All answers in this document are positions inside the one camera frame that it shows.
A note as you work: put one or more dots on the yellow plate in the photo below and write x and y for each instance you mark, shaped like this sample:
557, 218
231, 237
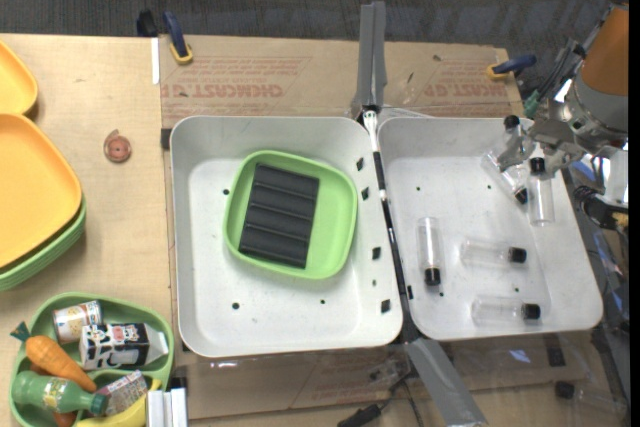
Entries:
30, 185
12, 82

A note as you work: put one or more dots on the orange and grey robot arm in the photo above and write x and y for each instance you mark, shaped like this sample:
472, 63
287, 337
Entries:
607, 65

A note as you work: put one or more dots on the green divided plate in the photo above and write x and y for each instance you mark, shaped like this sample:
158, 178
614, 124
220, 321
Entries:
130, 310

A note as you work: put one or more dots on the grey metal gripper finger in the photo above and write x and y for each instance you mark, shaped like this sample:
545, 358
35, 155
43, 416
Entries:
561, 160
511, 153

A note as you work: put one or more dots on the brown cardboard board red print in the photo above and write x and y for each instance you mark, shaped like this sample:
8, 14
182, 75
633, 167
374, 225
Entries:
300, 80

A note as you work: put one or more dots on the small red and white can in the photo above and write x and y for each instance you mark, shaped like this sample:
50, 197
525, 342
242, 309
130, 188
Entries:
75, 321

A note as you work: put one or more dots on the white plastic tray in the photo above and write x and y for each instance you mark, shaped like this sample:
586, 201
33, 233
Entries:
210, 265
480, 215

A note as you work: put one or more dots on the black and white milk carton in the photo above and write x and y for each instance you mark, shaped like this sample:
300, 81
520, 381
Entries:
117, 345

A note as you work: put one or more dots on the thin black and white rod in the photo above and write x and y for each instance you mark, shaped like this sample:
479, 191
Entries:
384, 195

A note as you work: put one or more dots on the yellow banana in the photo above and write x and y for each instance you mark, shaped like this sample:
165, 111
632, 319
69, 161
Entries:
127, 417

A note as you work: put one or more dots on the black ribbed plastic insert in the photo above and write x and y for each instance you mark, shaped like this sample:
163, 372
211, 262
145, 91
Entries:
280, 215

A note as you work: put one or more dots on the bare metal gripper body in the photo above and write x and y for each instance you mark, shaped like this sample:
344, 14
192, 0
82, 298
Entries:
555, 127

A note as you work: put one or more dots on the pink round toy slice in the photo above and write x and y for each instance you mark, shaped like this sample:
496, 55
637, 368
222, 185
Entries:
118, 147

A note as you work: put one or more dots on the small pink carton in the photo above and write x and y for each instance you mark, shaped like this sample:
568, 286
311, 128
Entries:
125, 390

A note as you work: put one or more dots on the orange carrot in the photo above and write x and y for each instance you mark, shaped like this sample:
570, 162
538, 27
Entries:
52, 357

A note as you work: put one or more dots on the clear plastic bottle black cap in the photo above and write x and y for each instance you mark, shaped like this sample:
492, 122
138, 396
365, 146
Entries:
542, 200
595, 399
511, 121
430, 245
515, 182
487, 252
500, 311

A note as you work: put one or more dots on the green plastic bottle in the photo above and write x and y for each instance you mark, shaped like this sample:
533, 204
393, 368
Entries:
45, 392

